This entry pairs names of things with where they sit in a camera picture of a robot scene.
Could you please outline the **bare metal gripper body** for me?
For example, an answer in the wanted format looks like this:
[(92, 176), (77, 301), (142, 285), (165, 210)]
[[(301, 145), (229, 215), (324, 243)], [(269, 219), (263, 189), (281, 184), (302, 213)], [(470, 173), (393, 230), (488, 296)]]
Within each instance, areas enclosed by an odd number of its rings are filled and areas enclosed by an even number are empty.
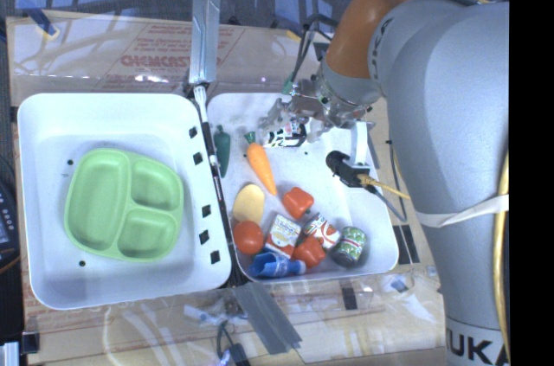
[(348, 128), (351, 122), (363, 119), (372, 107), (339, 95), (322, 79), (302, 79), (293, 84), (287, 110), (294, 117), (316, 119), (330, 127)]

